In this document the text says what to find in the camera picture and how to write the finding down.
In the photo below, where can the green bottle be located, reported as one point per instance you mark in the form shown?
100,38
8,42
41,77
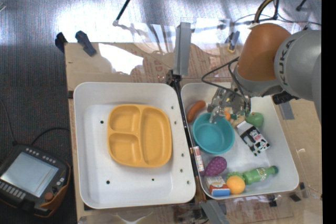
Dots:
257,175

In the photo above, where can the brown sausage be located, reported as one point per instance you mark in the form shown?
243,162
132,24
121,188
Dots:
194,110

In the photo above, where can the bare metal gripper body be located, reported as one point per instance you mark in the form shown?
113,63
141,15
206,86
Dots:
223,95

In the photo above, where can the yellow divided plate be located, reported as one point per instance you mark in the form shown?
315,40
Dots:
155,136

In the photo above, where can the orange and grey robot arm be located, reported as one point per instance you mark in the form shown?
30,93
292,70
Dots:
296,60

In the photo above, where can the orange fruit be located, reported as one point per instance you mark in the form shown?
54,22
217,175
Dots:
235,185

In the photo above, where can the purple grapes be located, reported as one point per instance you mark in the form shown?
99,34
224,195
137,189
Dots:
215,166

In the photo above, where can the white plastic tray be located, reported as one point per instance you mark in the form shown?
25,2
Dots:
275,154
131,189

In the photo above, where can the cow print milk carton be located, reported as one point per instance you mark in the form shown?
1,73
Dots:
254,139

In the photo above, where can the pink and white tube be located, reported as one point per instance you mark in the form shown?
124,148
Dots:
199,160

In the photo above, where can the green pear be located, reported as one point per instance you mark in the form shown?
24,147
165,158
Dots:
255,119

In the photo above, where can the brown cardboard board red print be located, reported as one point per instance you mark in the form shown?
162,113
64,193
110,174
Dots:
86,68

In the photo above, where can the red and white carton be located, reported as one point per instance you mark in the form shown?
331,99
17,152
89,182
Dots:
217,186

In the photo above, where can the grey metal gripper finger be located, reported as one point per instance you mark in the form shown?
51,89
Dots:
238,106
215,114

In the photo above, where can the orange carrot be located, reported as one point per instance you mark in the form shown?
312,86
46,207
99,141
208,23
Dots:
227,115

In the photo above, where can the teal bowl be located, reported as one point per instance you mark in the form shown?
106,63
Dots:
212,139

